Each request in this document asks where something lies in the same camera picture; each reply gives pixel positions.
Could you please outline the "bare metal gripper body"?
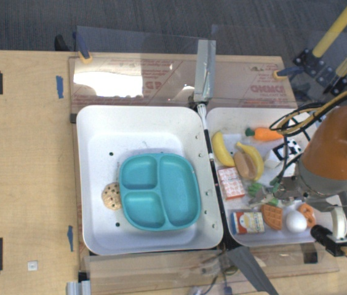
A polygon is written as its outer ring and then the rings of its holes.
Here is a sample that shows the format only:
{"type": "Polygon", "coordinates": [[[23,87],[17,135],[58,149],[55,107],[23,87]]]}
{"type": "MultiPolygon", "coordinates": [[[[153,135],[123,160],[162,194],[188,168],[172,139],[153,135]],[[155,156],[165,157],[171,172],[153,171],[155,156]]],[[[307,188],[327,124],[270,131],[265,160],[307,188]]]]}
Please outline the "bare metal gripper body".
{"type": "Polygon", "coordinates": [[[277,185],[274,196],[279,200],[308,200],[312,194],[311,189],[305,184],[302,177],[293,175],[283,177],[277,185]]]}

